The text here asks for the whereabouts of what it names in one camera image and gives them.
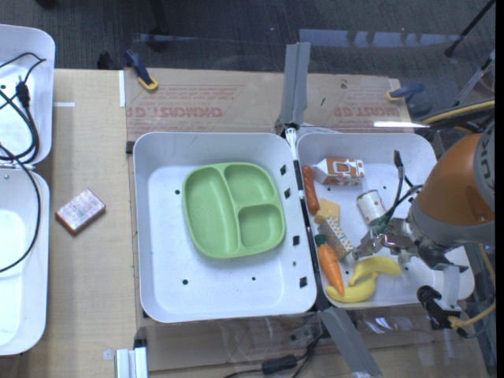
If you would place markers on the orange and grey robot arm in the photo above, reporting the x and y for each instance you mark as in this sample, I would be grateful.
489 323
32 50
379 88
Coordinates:
453 195

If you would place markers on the yellow banana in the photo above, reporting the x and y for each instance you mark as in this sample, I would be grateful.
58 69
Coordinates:
354 291
378 267

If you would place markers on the yellow toy cheese slice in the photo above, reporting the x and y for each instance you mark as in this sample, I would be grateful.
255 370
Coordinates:
327 210

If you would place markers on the brown cardboard board red print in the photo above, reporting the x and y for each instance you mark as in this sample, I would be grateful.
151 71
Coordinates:
236 101

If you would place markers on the orange toy carrot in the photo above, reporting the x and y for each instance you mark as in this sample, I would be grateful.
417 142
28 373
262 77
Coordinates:
331 264

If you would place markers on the orange checked wafer packet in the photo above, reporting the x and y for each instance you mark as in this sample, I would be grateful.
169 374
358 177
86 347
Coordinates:
336 236

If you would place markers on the black cylinder on white bracket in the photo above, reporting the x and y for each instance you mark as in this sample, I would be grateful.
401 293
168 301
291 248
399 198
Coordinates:
435 303

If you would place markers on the orange and white small packet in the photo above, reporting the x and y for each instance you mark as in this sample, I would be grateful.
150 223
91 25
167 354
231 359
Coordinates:
80 211

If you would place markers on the green divided plate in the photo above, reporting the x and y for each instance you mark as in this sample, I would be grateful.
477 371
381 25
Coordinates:
220 211

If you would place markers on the orange and white carton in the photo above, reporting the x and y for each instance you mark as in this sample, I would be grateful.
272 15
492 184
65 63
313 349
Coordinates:
340 171

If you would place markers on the white can with orange dots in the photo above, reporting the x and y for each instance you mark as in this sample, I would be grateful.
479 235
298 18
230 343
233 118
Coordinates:
371 207

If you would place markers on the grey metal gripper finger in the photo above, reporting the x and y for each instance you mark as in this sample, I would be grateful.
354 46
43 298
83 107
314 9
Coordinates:
360 252
374 240

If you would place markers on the white plastic tray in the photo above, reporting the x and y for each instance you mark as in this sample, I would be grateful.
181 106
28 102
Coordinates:
23 270
393 144
15 132
165 230

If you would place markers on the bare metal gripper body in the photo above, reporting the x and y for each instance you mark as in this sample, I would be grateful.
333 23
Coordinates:
401 239

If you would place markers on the orange toy sausage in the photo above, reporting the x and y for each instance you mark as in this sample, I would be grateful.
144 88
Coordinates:
310 189

